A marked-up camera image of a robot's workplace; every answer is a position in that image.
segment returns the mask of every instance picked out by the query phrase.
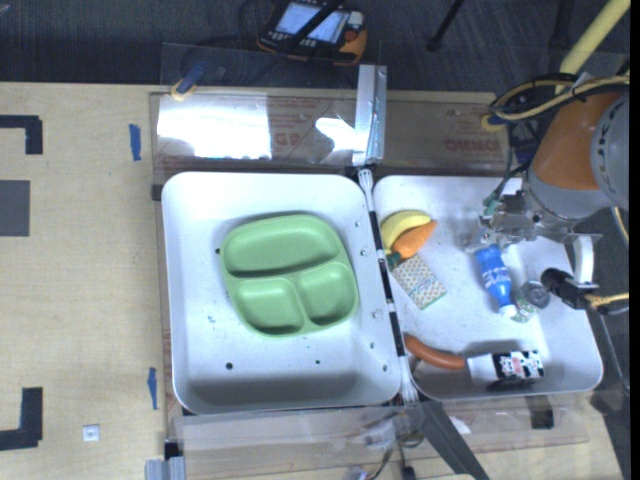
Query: yellow pole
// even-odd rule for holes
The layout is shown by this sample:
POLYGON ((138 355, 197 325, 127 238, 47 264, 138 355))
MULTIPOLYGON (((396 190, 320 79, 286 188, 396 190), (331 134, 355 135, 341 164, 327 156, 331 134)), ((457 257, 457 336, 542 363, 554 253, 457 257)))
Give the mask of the yellow pole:
POLYGON ((560 71, 576 74, 630 6, 631 0, 609 0, 564 58, 560 71))

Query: banana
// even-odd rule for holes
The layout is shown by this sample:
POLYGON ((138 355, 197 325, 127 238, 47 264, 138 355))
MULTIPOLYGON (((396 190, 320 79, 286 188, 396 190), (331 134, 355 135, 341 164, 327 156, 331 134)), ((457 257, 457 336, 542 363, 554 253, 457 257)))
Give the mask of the banana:
POLYGON ((390 252, 393 242, 402 233, 430 221, 431 217, 420 210, 403 210, 389 215, 380 225, 380 235, 385 251, 390 252))

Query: orange carrot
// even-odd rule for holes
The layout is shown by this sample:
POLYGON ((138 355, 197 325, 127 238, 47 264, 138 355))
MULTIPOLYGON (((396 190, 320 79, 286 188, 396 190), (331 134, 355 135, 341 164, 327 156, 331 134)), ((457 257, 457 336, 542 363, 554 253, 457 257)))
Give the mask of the orange carrot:
POLYGON ((407 258, 411 258, 429 239, 436 225, 437 222, 431 220, 422 226, 405 231, 393 242, 391 250, 400 253, 402 259, 406 260, 407 258))

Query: sausage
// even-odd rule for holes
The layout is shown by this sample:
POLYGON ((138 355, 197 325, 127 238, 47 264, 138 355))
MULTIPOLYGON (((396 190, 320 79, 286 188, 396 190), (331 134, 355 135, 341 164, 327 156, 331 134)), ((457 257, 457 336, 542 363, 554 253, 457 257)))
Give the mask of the sausage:
POLYGON ((404 335, 404 345, 409 352, 425 363, 447 370, 462 370, 466 364, 464 357, 446 354, 428 347, 415 336, 404 335))

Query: blue bottle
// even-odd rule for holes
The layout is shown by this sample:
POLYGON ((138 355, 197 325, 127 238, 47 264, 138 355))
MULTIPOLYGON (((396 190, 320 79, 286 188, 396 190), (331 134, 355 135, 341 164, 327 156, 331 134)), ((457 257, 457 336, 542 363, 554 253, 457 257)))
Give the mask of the blue bottle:
POLYGON ((500 248, 492 244, 475 252, 480 263, 482 280, 487 291, 498 301, 500 314, 512 317, 517 309, 511 301, 511 276, 507 270, 500 248))

